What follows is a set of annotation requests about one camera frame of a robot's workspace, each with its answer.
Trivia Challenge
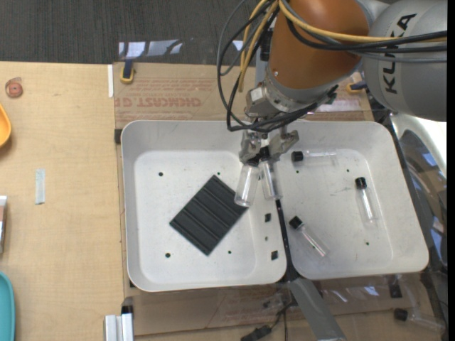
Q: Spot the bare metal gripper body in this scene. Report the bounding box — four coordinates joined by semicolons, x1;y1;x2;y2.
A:
244;83;319;124

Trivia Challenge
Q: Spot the clear bottle with black cap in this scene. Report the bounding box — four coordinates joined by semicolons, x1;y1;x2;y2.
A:
355;176;380;226
291;149;339;168
259;147;284;202
393;307;446;334
233;159;261;207
288;215;331;259

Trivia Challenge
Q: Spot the black ribbed mat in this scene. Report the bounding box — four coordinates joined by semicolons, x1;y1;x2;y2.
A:
169;174;250;257

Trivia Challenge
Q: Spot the brown cardboard board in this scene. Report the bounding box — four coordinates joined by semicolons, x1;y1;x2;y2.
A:
112;61;448;337

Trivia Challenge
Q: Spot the white plastic tray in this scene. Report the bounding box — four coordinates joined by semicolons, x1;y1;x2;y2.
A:
275;119;430;281
120;119;289;293

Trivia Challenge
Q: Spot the brown doughnut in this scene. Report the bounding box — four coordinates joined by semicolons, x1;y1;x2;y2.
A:
4;77;24;99

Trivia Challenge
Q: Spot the orange plate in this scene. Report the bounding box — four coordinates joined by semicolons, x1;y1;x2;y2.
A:
0;102;12;148

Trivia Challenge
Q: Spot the teal plate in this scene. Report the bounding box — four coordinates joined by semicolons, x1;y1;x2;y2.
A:
0;271;16;341

